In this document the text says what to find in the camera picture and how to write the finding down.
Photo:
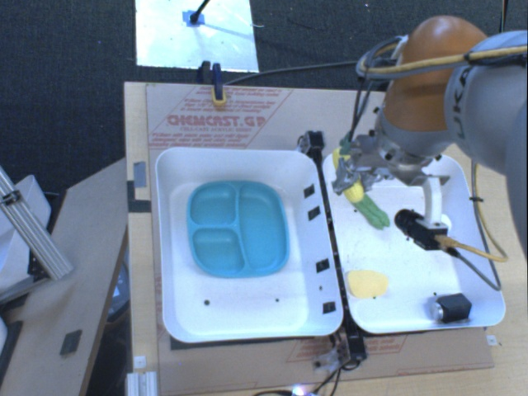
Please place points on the brown cardboard board red print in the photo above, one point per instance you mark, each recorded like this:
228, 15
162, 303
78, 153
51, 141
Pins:
231, 118

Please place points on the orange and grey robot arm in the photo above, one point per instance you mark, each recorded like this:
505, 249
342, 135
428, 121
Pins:
429, 81

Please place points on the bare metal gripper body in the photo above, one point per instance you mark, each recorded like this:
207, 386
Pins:
381, 157

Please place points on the yellow oval chip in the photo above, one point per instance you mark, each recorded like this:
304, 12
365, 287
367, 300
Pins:
367, 284

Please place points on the white plastic tray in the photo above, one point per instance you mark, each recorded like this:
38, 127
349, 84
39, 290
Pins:
412, 270
247, 312

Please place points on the small black can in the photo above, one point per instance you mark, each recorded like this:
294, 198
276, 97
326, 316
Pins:
453, 308

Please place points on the black cylinder on white bracket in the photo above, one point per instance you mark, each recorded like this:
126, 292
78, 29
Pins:
418, 227

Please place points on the thin black and white rod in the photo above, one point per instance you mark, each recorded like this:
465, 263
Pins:
334, 237

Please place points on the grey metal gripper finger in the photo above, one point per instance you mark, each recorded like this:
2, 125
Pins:
370, 180
341, 180

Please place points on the blue divided plate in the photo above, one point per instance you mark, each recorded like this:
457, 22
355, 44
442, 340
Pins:
255, 237

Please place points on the yellow and green toy corn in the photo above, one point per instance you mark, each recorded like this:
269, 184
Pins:
367, 208

